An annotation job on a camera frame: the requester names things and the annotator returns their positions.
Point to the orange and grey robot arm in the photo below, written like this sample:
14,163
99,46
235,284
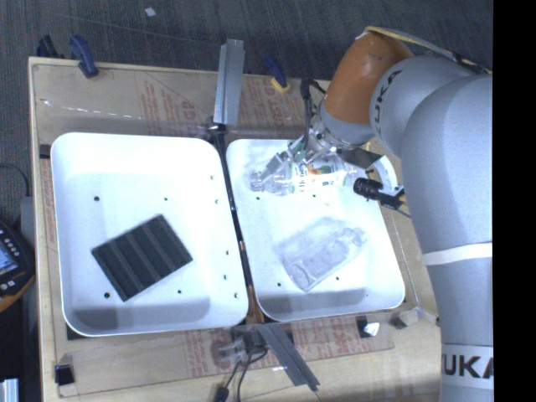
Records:
452,149

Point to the brown cardboard board red print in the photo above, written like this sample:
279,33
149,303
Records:
167,99

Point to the clear plastic bottle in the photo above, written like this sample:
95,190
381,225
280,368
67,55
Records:
320,254

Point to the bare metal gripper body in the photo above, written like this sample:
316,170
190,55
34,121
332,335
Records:
320,145

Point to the black ribbed rectangular pad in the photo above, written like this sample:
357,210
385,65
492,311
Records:
141,258

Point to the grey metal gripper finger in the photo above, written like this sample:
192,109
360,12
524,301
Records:
274,166

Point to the white plastic tray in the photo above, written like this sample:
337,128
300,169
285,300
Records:
272,220
138,170

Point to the black cylinder on white bracket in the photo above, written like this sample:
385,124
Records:
368,187

